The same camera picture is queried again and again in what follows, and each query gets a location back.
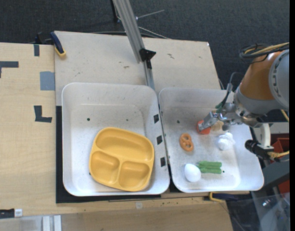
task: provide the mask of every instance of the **yellow divided tray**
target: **yellow divided tray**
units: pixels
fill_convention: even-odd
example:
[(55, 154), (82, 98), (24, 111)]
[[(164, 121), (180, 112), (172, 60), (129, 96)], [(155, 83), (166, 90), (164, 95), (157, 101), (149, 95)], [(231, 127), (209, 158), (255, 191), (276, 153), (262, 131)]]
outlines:
[(145, 188), (154, 165), (154, 147), (145, 136), (120, 128), (104, 128), (90, 153), (90, 174), (103, 185), (135, 192)]

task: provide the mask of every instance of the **white tray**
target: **white tray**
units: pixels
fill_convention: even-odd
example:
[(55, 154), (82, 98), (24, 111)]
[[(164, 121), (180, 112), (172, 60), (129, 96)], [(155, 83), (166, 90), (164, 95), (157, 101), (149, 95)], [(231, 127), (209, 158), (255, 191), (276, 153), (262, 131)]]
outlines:
[[(63, 183), (75, 196), (161, 194), (169, 186), (166, 149), (158, 99), (148, 86), (71, 83), (62, 91)], [(96, 134), (105, 127), (123, 128), (146, 136), (155, 159), (146, 188), (126, 192), (97, 183), (89, 173), (89, 156)]]
[[(175, 186), (185, 193), (213, 191), (255, 191), (263, 186), (264, 178), (258, 158), (244, 147), (252, 139), (247, 125), (233, 125), (229, 132), (236, 141), (234, 149), (221, 151), (217, 147), (219, 134), (199, 135), (196, 124), (225, 97), (225, 90), (166, 88), (159, 93), (159, 104), (167, 145), (167, 154)], [(180, 147), (182, 133), (192, 137), (194, 150)], [(221, 174), (202, 174), (197, 182), (184, 176), (184, 166), (198, 161), (220, 161)]]

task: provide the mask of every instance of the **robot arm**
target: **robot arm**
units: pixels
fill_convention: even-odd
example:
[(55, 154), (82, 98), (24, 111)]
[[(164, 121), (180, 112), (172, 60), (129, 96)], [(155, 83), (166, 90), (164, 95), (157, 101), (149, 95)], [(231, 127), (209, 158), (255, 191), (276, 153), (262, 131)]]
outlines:
[(226, 102), (232, 90), (229, 83), (224, 100), (216, 106), (216, 111), (211, 111), (198, 124), (197, 129), (202, 131), (219, 120), (224, 123), (223, 130), (228, 130), (233, 124), (261, 128), (265, 135), (263, 142), (247, 141), (245, 146), (263, 157), (266, 151), (273, 148), (270, 146), (269, 126), (257, 119), (275, 109), (289, 112), (289, 43), (273, 47), (256, 45), (246, 48), (244, 52), (249, 51), (256, 51), (250, 54), (254, 59), (236, 89), (233, 102)]

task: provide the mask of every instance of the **pretzel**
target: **pretzel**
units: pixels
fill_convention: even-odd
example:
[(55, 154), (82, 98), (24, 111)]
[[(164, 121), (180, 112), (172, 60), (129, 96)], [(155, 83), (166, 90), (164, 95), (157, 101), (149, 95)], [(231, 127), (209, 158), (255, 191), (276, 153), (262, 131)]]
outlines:
[(183, 133), (180, 136), (180, 146), (182, 149), (184, 149), (187, 152), (190, 152), (193, 150), (193, 143), (191, 140), (191, 136), (188, 133)]

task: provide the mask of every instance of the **brown toy pretzel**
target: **brown toy pretzel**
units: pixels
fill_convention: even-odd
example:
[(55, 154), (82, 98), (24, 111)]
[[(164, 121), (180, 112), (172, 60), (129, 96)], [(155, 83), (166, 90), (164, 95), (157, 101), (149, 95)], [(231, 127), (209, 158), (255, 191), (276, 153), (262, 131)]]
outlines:
[(184, 149), (187, 152), (190, 152), (193, 150), (193, 143), (191, 140), (191, 136), (188, 133), (183, 133), (180, 136), (180, 146), (182, 149)]

